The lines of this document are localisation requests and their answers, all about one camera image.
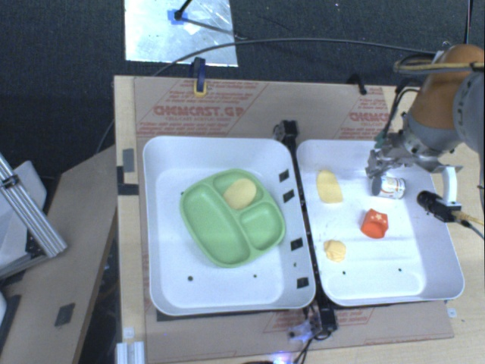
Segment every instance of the black mark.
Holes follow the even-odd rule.
[[[289,171],[285,170],[280,174],[280,182],[287,180],[289,178]]]
[[[75,303],[70,303],[69,305],[64,305],[60,307],[58,317],[55,319],[54,326],[62,326],[68,324],[73,316],[75,305]]]
[[[291,243],[291,250],[294,251],[295,249],[302,248],[303,247],[303,239],[300,237],[299,239],[296,239],[292,241]]]
[[[300,278],[296,280],[296,288],[307,287],[309,284],[308,278]]]
[[[295,192],[293,190],[290,190],[288,193],[283,194],[283,202],[287,203],[290,201],[293,197],[295,196]]]

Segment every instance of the yellow food item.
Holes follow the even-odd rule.
[[[232,209],[240,210],[251,205],[256,197],[256,191],[256,185],[252,180],[241,178],[230,185],[222,197]]]
[[[342,190],[332,171],[322,170],[318,173],[317,191],[323,202],[337,203],[343,201]]]
[[[347,247],[342,241],[328,240],[324,243],[327,258],[332,262],[341,262],[346,258]]]

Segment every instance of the green plate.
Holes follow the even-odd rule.
[[[223,198],[235,181],[248,178],[256,185],[252,203],[241,210]],[[207,177],[187,189],[180,200],[187,229],[205,255],[220,267],[238,267],[251,262],[285,234],[285,221],[273,197],[252,174],[232,169]]]

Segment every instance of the black wire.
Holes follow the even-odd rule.
[[[329,334],[325,334],[324,336],[320,337],[320,335],[319,335],[319,334],[317,334],[317,335],[314,337],[314,339],[315,339],[316,341],[324,341],[324,340],[328,339],[328,337],[330,337],[330,335],[331,335],[331,333],[329,333]]]
[[[306,355],[308,353],[308,348],[310,347],[310,344],[311,344],[312,341],[313,341],[313,338],[310,338],[310,340],[308,340],[308,342],[306,343],[305,347],[302,349],[302,351],[296,357],[296,359],[293,362],[293,364],[303,364],[305,362]]]
[[[111,120],[111,123],[108,125],[108,128],[106,128],[105,133],[103,133],[103,136],[102,136],[101,140],[99,141],[98,148],[96,149],[95,154],[98,154],[101,151],[101,148],[103,147],[103,144],[104,144],[106,138],[108,137],[109,131],[111,130],[113,125],[114,125],[114,119]]]
[[[410,49],[407,47],[395,46],[395,45],[385,45],[383,43],[375,43],[375,42],[365,42],[361,40],[350,40],[350,39],[330,39],[330,38],[276,38],[276,39],[251,39],[251,40],[242,40],[239,42],[231,42],[231,43],[223,43],[221,45],[213,45],[211,47],[207,47],[205,49],[198,50],[196,52],[191,52],[190,54],[184,55],[181,58],[178,58],[176,61],[164,66],[163,68],[157,70],[152,75],[153,77],[158,76],[159,74],[163,73],[164,71],[168,70],[169,68],[175,66],[177,63],[181,61],[185,61],[186,59],[196,57],[197,55],[203,54],[205,52],[210,52],[213,50],[223,49],[226,47],[232,46],[247,46],[247,45],[255,45],[261,43],[282,43],[282,42],[326,42],[326,43],[348,43],[351,45],[360,45],[360,46],[371,46],[371,47],[379,47],[382,49],[392,49],[392,50],[399,50],[404,52],[414,52],[420,55],[435,55],[435,52],[417,50],[417,49]]]
[[[467,21],[465,23],[465,38],[463,39],[464,44],[468,44],[469,37],[470,37],[471,10],[472,9],[473,9],[473,0],[468,0]]]
[[[401,102],[402,97],[406,93],[408,93],[408,92],[416,92],[416,93],[418,93],[419,90],[413,89],[413,88],[399,90],[399,86],[398,86],[398,88],[396,88],[396,96],[394,97],[393,105],[391,106],[391,110],[390,110],[390,113],[389,113],[389,119],[387,120],[386,126],[383,129],[383,135],[382,135],[382,138],[383,139],[386,138],[387,133],[389,132],[389,128],[391,126],[391,122],[393,121],[394,117],[396,116],[396,112],[398,110],[399,103]]]
[[[461,220],[460,224],[463,225],[465,228],[470,228],[473,232],[475,232],[478,236],[480,236],[482,240],[485,240],[485,237],[483,236],[483,234],[478,229],[476,229],[476,227],[473,226],[471,222],[466,220]]]
[[[418,53],[418,54],[408,55],[407,57],[401,59],[398,63],[399,65],[407,65],[409,62],[412,62],[413,59],[419,59],[419,58],[426,58],[427,60],[430,61],[430,63],[433,60],[433,58],[430,58],[429,54]]]

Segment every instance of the white bracket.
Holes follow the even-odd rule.
[[[446,166],[442,170],[441,176],[443,177],[443,201],[448,206],[455,205],[458,192],[455,166]]]
[[[146,364],[145,344],[142,341],[116,344],[116,364]]]

